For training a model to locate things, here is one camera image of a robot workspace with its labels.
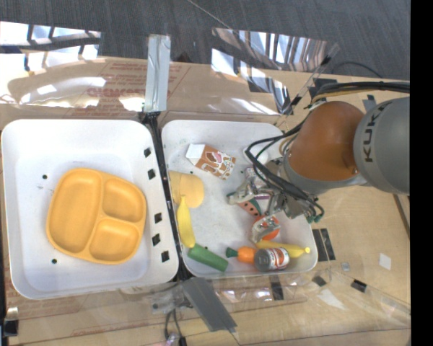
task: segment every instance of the gray carpet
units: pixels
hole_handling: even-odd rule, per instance
[[[209,60],[212,27],[310,37],[340,47],[326,73],[410,79],[411,0],[0,0],[0,21],[114,37],[167,33],[173,37],[172,58],[184,54],[196,63]],[[134,45],[110,53],[142,55]],[[1,256],[0,232],[0,323]]]

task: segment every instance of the toy banana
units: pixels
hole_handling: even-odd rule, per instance
[[[261,240],[255,244],[259,249],[272,249],[273,247],[283,247],[291,258],[301,257],[304,253],[309,254],[309,247],[301,247],[296,244],[282,244],[281,242]]]

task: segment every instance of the toy carrot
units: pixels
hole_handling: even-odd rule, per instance
[[[248,264],[253,264],[253,258],[257,249],[249,246],[242,246],[237,251],[228,247],[226,249],[226,257],[236,257],[240,262],[246,262]]]

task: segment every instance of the yellow divided plate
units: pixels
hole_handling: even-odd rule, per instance
[[[46,233],[61,252],[103,264],[131,259],[146,220],[146,198],[133,183],[95,169],[77,168],[59,180]]]

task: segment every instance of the small carton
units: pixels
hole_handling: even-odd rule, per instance
[[[191,144],[186,158],[196,167],[227,179],[236,163],[236,158],[205,144]]]

